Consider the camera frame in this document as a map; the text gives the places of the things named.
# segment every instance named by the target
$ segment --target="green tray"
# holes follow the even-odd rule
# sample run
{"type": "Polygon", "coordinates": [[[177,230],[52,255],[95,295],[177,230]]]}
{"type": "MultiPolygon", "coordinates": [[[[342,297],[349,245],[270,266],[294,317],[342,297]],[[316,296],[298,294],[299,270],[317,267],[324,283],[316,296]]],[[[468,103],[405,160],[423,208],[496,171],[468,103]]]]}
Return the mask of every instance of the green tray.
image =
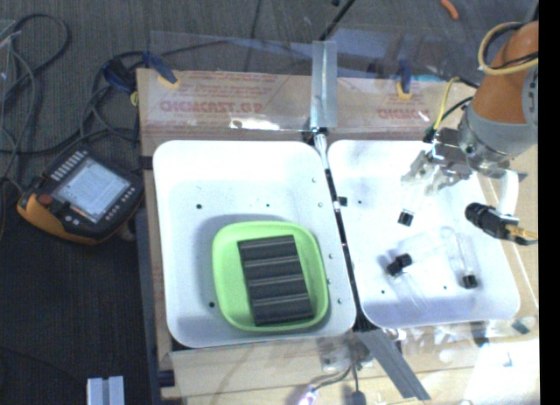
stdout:
{"type": "Polygon", "coordinates": [[[303,329],[318,323],[328,310],[328,288],[319,246],[309,231],[295,223],[247,221],[223,227],[213,239],[212,267],[220,311],[224,318],[238,329],[254,332],[303,329]],[[257,326],[251,314],[237,242],[280,235],[294,237],[314,316],[285,324],[257,326]]]}

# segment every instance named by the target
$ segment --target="gray floor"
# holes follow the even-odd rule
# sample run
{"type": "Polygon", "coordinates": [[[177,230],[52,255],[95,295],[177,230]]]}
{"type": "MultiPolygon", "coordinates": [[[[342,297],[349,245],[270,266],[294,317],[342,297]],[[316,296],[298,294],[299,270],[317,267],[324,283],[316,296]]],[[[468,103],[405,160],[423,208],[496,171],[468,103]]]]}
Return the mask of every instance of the gray floor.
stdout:
{"type": "MultiPolygon", "coordinates": [[[[262,0],[255,37],[309,44],[345,1],[337,9],[331,0],[262,0]]],[[[357,29],[373,30],[378,37],[434,38],[446,43],[450,61],[440,75],[476,82],[475,53],[485,33],[503,22],[527,20],[536,6],[536,0],[451,0],[459,12],[459,20],[453,21],[439,1],[356,0],[334,32],[343,47],[348,44],[345,31],[357,29]]],[[[65,51],[37,73],[39,103],[22,149],[52,147],[80,127],[104,61],[145,50],[154,31],[248,38],[257,4],[258,0],[0,0],[0,19],[41,13],[63,21],[71,33],[65,51]]],[[[56,21],[33,17],[22,27],[17,48],[36,66],[63,39],[56,21]]],[[[394,61],[399,48],[391,49],[391,43],[385,43],[381,56],[394,61]]],[[[364,48],[364,55],[369,52],[364,48]]],[[[130,64],[136,60],[137,54],[127,59],[130,64]]],[[[24,127],[30,97],[29,86],[23,87],[4,106],[2,124],[13,135],[24,127]]],[[[136,120],[136,111],[121,93],[107,99],[103,114],[116,127],[132,128],[136,120]]],[[[93,145],[112,161],[137,167],[137,145],[110,137],[93,145]]],[[[5,139],[0,147],[10,148],[5,139]]],[[[55,155],[22,154],[9,178],[26,186],[55,155]]],[[[0,169],[9,158],[8,151],[0,154],[0,169]]],[[[85,403],[87,378],[109,375],[124,375],[128,404],[148,403],[136,245],[112,239],[84,248],[59,241],[20,219],[13,207],[17,193],[6,191],[9,208],[0,240],[0,403],[85,403]]]]}

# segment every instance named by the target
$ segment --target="robotic hand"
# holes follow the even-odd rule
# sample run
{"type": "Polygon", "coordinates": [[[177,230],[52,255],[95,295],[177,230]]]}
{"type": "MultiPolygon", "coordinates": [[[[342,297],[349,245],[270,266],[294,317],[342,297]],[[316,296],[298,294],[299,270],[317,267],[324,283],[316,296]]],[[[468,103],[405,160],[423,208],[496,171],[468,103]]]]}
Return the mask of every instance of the robotic hand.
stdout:
{"type": "MultiPolygon", "coordinates": [[[[538,27],[538,21],[505,23],[485,36],[478,55],[485,77],[466,105],[458,128],[434,129],[435,134],[424,140],[432,143],[431,148],[420,152],[402,177],[404,185],[423,183],[425,195],[469,179],[474,172],[498,178],[498,207],[472,203],[465,216],[493,237],[522,245],[536,243],[537,237],[517,226],[518,184],[525,175],[511,171],[509,163],[538,139],[538,27]],[[488,66],[487,47],[511,31],[488,66]]],[[[411,220],[410,212],[403,210],[399,222],[408,226],[411,220]]]]}

